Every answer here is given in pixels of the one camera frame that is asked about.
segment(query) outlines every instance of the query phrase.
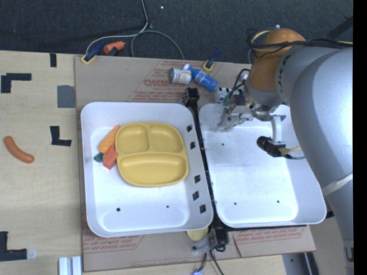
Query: hole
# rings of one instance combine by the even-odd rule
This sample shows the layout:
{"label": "hole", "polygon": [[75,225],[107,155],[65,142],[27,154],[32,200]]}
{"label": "hole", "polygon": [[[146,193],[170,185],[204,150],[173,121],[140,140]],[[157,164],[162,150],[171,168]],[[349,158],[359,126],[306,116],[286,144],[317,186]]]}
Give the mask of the hole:
{"label": "hole", "polygon": [[201,213],[204,213],[204,212],[206,212],[206,206],[205,205],[201,205],[200,206],[200,214]]}
{"label": "hole", "polygon": [[193,193],[193,200],[194,201],[197,200],[198,197],[199,197],[199,192],[198,191],[194,192]]}

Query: wooden table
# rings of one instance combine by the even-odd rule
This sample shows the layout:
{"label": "wooden table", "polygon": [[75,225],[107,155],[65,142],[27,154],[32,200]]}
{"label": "wooden table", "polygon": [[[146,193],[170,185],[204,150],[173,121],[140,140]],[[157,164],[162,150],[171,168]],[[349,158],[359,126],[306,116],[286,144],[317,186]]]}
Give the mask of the wooden table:
{"label": "wooden table", "polygon": [[[23,163],[0,145],[0,231],[8,231],[7,249],[36,250],[34,259],[0,262],[0,274],[57,274],[60,257],[81,256],[79,165],[75,108],[58,108],[57,87],[74,86],[74,55],[0,52],[0,74],[31,73],[31,81],[12,81],[0,94],[0,137],[11,135],[35,156]],[[51,145],[50,126],[60,126]],[[179,264],[93,272],[99,274],[192,274],[200,264]],[[282,256],[220,261],[225,274],[285,275]],[[208,262],[205,274],[218,274]]]}

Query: sausage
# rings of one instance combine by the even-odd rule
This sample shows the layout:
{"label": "sausage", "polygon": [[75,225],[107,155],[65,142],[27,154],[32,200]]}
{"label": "sausage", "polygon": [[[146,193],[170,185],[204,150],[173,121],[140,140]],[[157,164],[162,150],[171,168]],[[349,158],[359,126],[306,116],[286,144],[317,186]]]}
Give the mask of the sausage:
{"label": "sausage", "polygon": [[4,142],[9,152],[20,161],[23,161],[25,163],[32,163],[34,161],[34,156],[19,149],[11,136],[6,136],[4,138]]}

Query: white tray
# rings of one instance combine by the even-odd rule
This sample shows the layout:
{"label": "white tray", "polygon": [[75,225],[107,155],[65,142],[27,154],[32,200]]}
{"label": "white tray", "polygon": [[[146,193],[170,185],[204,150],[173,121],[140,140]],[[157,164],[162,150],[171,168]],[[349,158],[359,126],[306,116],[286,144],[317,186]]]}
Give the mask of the white tray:
{"label": "white tray", "polygon": [[[189,174],[163,187],[134,187],[117,166],[105,168],[93,158],[104,136],[117,124],[152,121],[167,123],[182,135]],[[170,103],[90,103],[81,112],[87,222],[101,237],[202,229],[213,209],[191,112]]]}
{"label": "white tray", "polygon": [[[207,104],[199,117],[219,218],[226,225],[267,227],[306,225],[323,221],[326,206],[309,164],[303,160],[273,158],[261,150],[259,136],[272,136],[271,123],[257,119],[219,132],[223,106]],[[281,105],[287,148],[298,146],[290,111]],[[292,153],[303,156],[302,150]]]}

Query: cardboard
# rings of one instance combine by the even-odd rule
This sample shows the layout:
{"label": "cardboard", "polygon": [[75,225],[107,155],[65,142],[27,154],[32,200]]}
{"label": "cardboard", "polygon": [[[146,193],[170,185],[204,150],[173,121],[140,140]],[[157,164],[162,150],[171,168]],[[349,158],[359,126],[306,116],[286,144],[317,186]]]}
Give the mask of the cardboard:
{"label": "cardboard", "polygon": [[[83,65],[75,56],[77,115],[95,101],[135,101],[181,103],[187,85],[169,83],[170,68],[182,69],[185,63],[201,68],[204,62],[121,58],[98,56],[91,65]],[[231,87],[247,64],[216,62],[210,75],[218,87]],[[214,94],[191,82],[200,93],[199,108],[214,102]],[[79,167],[82,210],[84,271],[200,262],[201,254],[192,254],[186,232],[102,238],[90,231],[85,216],[83,156],[78,117]],[[218,260],[310,252],[315,244],[309,226],[278,229],[230,231],[224,252],[215,252]]]}

